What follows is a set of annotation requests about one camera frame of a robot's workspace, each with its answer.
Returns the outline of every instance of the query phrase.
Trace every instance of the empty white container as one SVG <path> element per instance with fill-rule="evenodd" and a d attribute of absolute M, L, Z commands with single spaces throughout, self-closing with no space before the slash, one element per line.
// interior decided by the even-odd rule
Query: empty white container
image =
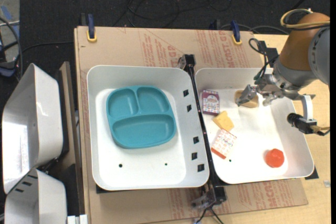
<path fill-rule="evenodd" d="M 291 100 L 277 99 L 270 106 L 263 106 L 263 97 L 258 94 L 257 108 L 238 107 L 235 103 L 235 92 L 248 84 L 254 85 L 253 77 L 259 70 L 204 68 L 195 75 L 198 93 L 217 91 L 220 112 L 227 111 L 234 124 L 230 132 L 237 139 L 227 158 L 212 153 L 216 174 L 229 184 L 306 177 L 314 170 L 305 135 L 287 122 L 287 115 L 295 113 Z M 220 132 L 213 118 L 203 114 L 209 143 Z M 267 151 L 273 148 L 282 150 L 285 155 L 285 162 L 279 168 L 271 168 L 264 159 Z"/>
<path fill-rule="evenodd" d="M 65 224 L 66 219 L 63 183 L 34 168 L 6 197 L 5 224 Z"/>
<path fill-rule="evenodd" d="M 176 134 L 161 145 L 127 149 L 111 135 L 108 95 L 130 86 L 155 86 L 167 96 Z M 206 149 L 189 75 L 178 68 L 95 66 L 87 74 L 92 173 L 105 190 L 198 187 L 209 177 Z"/>
<path fill-rule="evenodd" d="M 30 64 L 2 115 L 5 193 L 32 168 L 58 157 L 63 147 L 57 81 Z"/>

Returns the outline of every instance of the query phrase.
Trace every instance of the cardboard sheet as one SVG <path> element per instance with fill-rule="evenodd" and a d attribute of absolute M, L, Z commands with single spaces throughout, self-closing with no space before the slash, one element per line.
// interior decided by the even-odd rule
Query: cardboard sheet
<path fill-rule="evenodd" d="M 97 42 L 87 41 L 87 27 L 75 29 L 77 75 L 80 84 L 81 150 L 86 213 L 92 224 L 139 224 L 198 218 L 191 207 L 200 189 L 153 189 L 97 194 L 92 177 L 86 75 L 96 65 L 176 67 L 183 54 L 194 54 L 196 69 L 261 67 L 260 55 L 248 45 L 253 37 L 241 32 L 243 44 L 233 44 L 231 31 L 96 27 Z M 218 214 L 247 212 L 308 203 L 300 179 L 225 187 L 228 200 Z"/>

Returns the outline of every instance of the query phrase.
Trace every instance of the blue plate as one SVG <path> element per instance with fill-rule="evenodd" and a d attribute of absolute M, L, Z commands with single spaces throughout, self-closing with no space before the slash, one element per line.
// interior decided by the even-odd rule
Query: blue plate
<path fill-rule="evenodd" d="M 168 142 L 176 121 L 167 96 L 154 86 L 114 90 L 106 101 L 114 141 L 124 148 L 144 148 Z"/>

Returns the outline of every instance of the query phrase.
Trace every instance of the red tomato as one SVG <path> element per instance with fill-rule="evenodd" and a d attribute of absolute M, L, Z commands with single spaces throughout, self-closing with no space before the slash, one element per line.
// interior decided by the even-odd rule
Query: red tomato
<path fill-rule="evenodd" d="M 266 153 L 265 161 L 270 167 L 273 168 L 280 167 L 285 161 L 285 157 L 283 154 L 284 153 L 281 150 L 273 148 L 272 150 Z"/>

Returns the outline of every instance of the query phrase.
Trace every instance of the hole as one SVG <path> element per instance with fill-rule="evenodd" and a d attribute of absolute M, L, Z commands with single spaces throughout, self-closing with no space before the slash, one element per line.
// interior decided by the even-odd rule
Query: hole
<path fill-rule="evenodd" d="M 26 185 L 26 186 L 29 186 L 29 187 L 32 185 L 31 183 L 26 182 L 26 181 L 22 182 L 22 184 L 24 184 L 24 185 Z"/>
<path fill-rule="evenodd" d="M 198 166 L 197 166 L 197 171 L 198 172 L 201 172 L 201 171 L 203 171 L 204 170 L 204 164 L 198 164 Z"/>
<path fill-rule="evenodd" d="M 191 154 L 191 160 L 197 159 L 197 152 Z"/>
<path fill-rule="evenodd" d="M 28 175 L 28 176 L 33 178 L 33 179 L 37 179 L 37 176 L 32 176 L 32 175 Z"/>

